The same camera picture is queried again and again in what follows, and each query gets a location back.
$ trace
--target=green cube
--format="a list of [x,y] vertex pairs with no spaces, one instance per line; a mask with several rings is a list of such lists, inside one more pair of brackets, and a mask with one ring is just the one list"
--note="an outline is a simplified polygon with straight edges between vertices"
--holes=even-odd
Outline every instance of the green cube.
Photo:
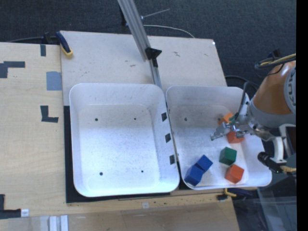
[[237,153],[236,150],[231,149],[229,147],[225,147],[220,152],[219,162],[226,165],[231,165],[236,160],[236,153]]

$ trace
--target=blue cube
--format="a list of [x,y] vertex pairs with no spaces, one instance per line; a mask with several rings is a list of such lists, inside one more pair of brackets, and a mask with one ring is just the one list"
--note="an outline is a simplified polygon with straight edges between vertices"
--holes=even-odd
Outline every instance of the blue cube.
[[198,160],[198,162],[195,163],[195,166],[202,169],[203,172],[205,173],[212,166],[212,164],[213,162],[210,159],[208,159],[205,155],[203,155]]
[[201,181],[203,173],[204,171],[202,169],[193,165],[189,168],[189,170],[187,170],[184,180],[187,183],[195,186]]

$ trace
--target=cube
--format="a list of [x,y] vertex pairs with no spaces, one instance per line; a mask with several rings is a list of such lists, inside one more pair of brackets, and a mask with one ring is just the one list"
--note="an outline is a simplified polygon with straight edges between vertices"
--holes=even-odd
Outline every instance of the cube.
[[236,150],[226,146],[220,152],[219,162],[230,166],[235,162],[236,154],[237,154]]
[[189,170],[187,170],[184,180],[187,183],[195,186],[201,181],[203,173],[204,171],[202,169],[193,165],[189,168]]
[[229,118],[232,117],[233,114],[231,112],[227,113],[224,115],[224,117],[222,119],[219,120],[218,124],[220,125],[221,123],[225,122],[225,123],[228,123],[230,122],[229,121]]
[[233,131],[230,131],[229,133],[227,133],[227,139],[228,139],[228,142],[230,144],[232,144],[232,143],[239,143],[239,142],[241,142],[244,139],[244,137],[237,138],[235,136],[235,134],[236,134],[236,132],[233,132]]
[[205,173],[211,166],[213,162],[208,159],[205,155],[203,155],[196,163],[195,166],[202,169],[202,171]]
[[232,164],[226,171],[225,179],[238,183],[243,177],[244,169],[237,166],[236,164]]
[[203,174],[212,166],[212,164],[213,162],[203,155],[187,170],[184,180],[193,186],[197,185],[201,181]]

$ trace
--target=metal pole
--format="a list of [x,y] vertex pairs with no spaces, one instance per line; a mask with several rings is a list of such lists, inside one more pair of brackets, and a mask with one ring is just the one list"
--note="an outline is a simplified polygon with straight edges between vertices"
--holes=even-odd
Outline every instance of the metal pole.
[[135,42],[143,60],[150,60],[150,68],[154,84],[162,88],[156,58],[153,58],[146,53],[146,49],[151,49],[151,45],[146,35],[144,26],[142,24],[141,16],[138,13],[134,0],[117,1],[129,26],[129,29],[135,39]]

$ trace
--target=gray tape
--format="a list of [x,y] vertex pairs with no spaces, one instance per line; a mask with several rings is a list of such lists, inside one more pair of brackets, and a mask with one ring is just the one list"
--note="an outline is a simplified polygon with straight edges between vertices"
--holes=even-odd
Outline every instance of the gray tape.
[[46,72],[47,90],[62,90],[61,73],[56,71]]
[[46,56],[46,45],[40,45],[40,56]]

